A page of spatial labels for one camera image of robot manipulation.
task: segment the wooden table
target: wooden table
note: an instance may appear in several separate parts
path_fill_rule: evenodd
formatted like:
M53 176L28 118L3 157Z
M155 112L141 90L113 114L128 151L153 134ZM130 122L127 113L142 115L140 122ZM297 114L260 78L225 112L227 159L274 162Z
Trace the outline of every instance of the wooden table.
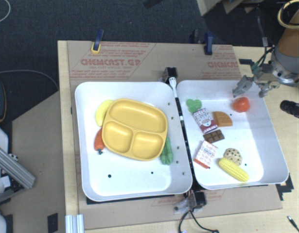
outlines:
M176 47L184 48L185 44L183 46L177 44ZM263 48L257 47L234 47L233 49L237 59L252 59L253 61L258 60L264 52ZM73 125L72 116L70 114L71 99L67 41L58 42L58 58L66 215L74 216L79 214L79 206L77 200L77 183L72 129ZM239 65L239 68L242 75L250 76L249 66ZM280 146L286 158L290 176L294 185L294 190L292 190L291 193L284 193L284 201L282 201L283 209L200 218L200 224L206 228L218 229L220 233L297 232L296 229L294 229L291 223L288 221L287 216L291 216L299 227L299 119L283 112L280 109L280 103L283 100L299 102L299 88L291 88L282 85L279 89L270 91L268 96L265 97L264 100L267 105L270 118L273 122L273 126L275 128ZM178 220L96 229L86 232L176 233L177 226ZM203 232L192 219L187 219L183 222L182 230L184 229L190 233Z

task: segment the food box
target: food box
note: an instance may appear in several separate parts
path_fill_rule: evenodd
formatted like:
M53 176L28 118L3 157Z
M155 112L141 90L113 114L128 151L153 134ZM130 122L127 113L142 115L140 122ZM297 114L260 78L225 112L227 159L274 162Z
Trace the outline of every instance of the food box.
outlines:
M188 139L188 151L171 87L162 82L84 82L75 91L77 122L80 142L82 187L93 201L110 201L151 196L183 194L195 181L209 190L239 186L282 183L288 177L287 165L273 129L264 99L258 97L258 87L244 95L250 101L247 112L238 113L232 108L235 98L232 89L238 81L181 81L177 94L183 113ZM161 110L167 118L167 134L174 154L171 164L163 165L159 157L150 160L129 158L107 148L99 154L93 147L100 129L94 119L98 106L105 100L134 100ZM226 113L232 126L218 127L224 138L214 142L215 156L210 168L204 168L194 159L202 142L203 132L188 110L186 100L200 100L202 108L210 114ZM144 129L122 130L129 139ZM237 149L242 158L240 167L249 180L241 182L227 174L218 161L226 149Z

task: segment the corn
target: corn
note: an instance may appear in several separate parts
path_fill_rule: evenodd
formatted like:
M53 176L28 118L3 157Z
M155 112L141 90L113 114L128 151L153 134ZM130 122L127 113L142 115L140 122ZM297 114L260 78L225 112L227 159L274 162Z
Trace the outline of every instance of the corn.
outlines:
M231 160L223 157L222 159L220 159L218 164L226 173L228 173L235 179L242 181L242 182L248 181L248 179L249 179L248 174L241 167L237 166Z

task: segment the blue clamp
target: blue clamp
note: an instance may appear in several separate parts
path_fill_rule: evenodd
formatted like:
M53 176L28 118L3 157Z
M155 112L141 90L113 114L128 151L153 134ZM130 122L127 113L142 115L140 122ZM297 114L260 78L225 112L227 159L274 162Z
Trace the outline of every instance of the blue clamp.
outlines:
M91 47L92 53L98 54L100 52L100 50L101 50L100 42L103 38L103 35L104 35L104 29L98 30L95 42L93 42L92 47Z
M206 55L212 55L213 34L210 31L204 34L204 43L204 53Z

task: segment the red tomato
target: red tomato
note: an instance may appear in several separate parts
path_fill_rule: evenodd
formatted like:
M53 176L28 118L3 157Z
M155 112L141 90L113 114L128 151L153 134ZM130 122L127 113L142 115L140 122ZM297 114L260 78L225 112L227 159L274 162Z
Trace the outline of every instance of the red tomato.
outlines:
M232 107L237 112L246 112L250 108L250 104L246 97L242 97L242 98L236 99L233 102Z

